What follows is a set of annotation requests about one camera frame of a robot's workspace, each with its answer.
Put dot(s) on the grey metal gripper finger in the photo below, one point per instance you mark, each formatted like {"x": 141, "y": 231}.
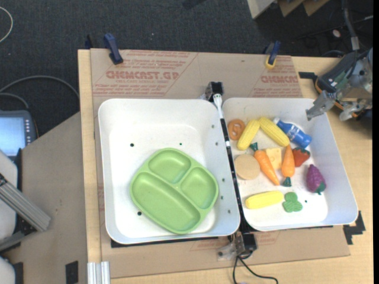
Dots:
{"x": 321, "y": 103}
{"x": 350, "y": 111}

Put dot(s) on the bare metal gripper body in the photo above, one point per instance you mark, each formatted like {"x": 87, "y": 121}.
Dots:
{"x": 356, "y": 80}

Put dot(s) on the blue bottle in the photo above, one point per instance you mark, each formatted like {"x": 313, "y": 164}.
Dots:
{"x": 294, "y": 133}

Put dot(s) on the yellow corn cob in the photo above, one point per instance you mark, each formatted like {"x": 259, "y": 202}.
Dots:
{"x": 274, "y": 130}
{"x": 263, "y": 200}
{"x": 248, "y": 135}

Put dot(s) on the red strawberry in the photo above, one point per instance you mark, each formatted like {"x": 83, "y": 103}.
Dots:
{"x": 300, "y": 156}

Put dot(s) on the white plastic tray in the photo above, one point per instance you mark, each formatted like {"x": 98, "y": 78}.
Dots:
{"x": 142, "y": 123}
{"x": 331, "y": 164}

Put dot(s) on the orange carrot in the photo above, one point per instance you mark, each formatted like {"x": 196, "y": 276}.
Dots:
{"x": 266, "y": 166}
{"x": 288, "y": 164}

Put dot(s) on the yellow cheese wedge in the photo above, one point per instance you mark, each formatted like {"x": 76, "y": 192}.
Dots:
{"x": 276, "y": 157}

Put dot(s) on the purple grapes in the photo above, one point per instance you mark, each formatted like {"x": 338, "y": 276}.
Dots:
{"x": 315, "y": 177}

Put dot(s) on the orange pretzel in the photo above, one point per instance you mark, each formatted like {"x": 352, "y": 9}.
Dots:
{"x": 231, "y": 132}

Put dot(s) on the tan round biscuit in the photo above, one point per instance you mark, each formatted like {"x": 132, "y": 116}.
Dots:
{"x": 246, "y": 167}

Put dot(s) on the thin black and white rod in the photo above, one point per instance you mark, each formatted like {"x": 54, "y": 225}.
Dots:
{"x": 225, "y": 135}

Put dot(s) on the green leaf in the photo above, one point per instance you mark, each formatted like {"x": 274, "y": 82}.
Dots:
{"x": 292, "y": 205}

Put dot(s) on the brown cardboard board red print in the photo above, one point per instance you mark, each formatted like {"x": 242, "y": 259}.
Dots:
{"x": 183, "y": 78}

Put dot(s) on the green divided plate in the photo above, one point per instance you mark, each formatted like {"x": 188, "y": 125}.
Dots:
{"x": 165, "y": 197}

